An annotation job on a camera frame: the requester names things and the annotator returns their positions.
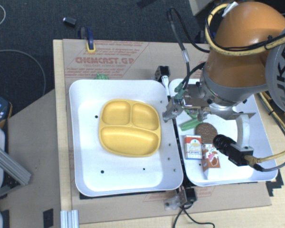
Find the white cable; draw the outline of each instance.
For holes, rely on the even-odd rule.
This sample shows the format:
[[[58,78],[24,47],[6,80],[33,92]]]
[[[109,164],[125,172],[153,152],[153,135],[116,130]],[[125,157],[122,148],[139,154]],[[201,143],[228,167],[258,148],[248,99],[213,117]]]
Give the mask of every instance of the white cable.
[[[2,7],[1,5],[0,5],[0,8],[2,8],[2,10],[3,10],[3,12],[4,12],[3,19],[2,19],[1,22],[0,22],[0,24],[2,24],[2,23],[4,22],[4,20],[5,20],[5,17],[6,17],[6,11],[5,11],[4,7]]]

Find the dark floor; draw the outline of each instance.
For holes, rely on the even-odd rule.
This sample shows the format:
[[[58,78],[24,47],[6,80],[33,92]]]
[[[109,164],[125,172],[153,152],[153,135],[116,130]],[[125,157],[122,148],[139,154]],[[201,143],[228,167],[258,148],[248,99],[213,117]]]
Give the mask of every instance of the dark floor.
[[[285,0],[258,0],[285,13]],[[46,76],[45,92],[54,88],[54,39],[77,38],[80,26],[93,28],[95,39],[176,42],[166,18],[175,7],[184,19],[191,37],[204,28],[213,4],[196,17],[188,0],[0,0],[6,19],[0,25],[0,50],[19,50],[33,56]],[[0,20],[3,12],[0,9]],[[62,19],[77,19],[75,28]],[[181,32],[183,42],[189,42]],[[27,55],[0,52],[0,96],[19,112],[43,95],[42,70]]]

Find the yellow plate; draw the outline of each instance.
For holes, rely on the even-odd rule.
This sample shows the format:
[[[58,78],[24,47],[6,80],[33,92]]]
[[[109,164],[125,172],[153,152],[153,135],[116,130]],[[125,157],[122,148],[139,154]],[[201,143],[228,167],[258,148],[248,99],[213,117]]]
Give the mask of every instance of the yellow plate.
[[[153,155],[161,143],[161,124],[153,106],[115,99],[101,111],[99,139],[108,151],[131,157]]]

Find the yellow cable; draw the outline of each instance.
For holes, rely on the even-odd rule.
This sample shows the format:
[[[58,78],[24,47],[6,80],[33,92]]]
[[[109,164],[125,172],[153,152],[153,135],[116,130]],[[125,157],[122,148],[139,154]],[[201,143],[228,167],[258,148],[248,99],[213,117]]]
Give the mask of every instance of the yellow cable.
[[[274,112],[273,108],[271,107],[269,102],[266,100],[264,94],[263,93],[259,93],[258,95],[261,97],[261,100],[264,102],[266,107],[269,109],[269,111],[271,112],[272,116],[279,122],[279,124],[281,125],[281,127],[285,131],[285,124],[283,123],[281,118]],[[279,158],[279,157],[281,157],[283,155],[285,155],[285,150],[280,152],[280,153],[278,153],[278,154],[274,154],[274,155],[271,155],[271,156],[268,156],[268,157],[264,157],[264,158],[256,158],[256,157],[254,157],[252,155],[246,155],[244,158],[249,162],[249,165],[253,166],[256,163],[262,163],[262,162],[265,162],[265,161],[273,160],[273,159]]]
[[[220,11],[221,9],[224,9],[228,6],[229,4],[228,3],[223,3],[223,4],[220,4],[218,6],[216,6],[212,11],[211,13],[208,15],[207,17],[207,21],[208,21],[208,25],[210,26],[210,23],[212,21],[212,18],[214,17],[214,15]],[[285,36],[280,38],[279,40],[276,40],[274,42],[271,42],[271,43],[268,43],[266,44],[265,46],[260,46],[258,48],[255,48],[255,49],[252,49],[252,50],[240,50],[239,51],[230,51],[230,50],[225,50],[225,49],[222,49],[218,46],[216,46],[213,42],[213,40],[211,39],[210,37],[210,34],[209,34],[209,31],[207,29],[207,27],[205,28],[205,37],[206,37],[206,40],[207,42],[209,43],[209,45],[217,52],[221,53],[221,54],[224,54],[224,55],[228,55],[228,56],[246,56],[246,55],[252,55],[252,54],[257,54],[257,53],[261,53],[261,52],[264,52],[266,50],[270,50],[274,47],[277,47],[283,43],[285,43]]]

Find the brown cookie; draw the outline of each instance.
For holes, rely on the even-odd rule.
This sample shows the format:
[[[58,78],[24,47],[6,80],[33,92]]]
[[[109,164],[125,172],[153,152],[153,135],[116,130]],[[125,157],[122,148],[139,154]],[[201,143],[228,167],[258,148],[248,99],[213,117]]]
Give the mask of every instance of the brown cookie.
[[[202,143],[213,143],[218,131],[209,123],[201,123],[195,128],[195,134],[200,135]]]

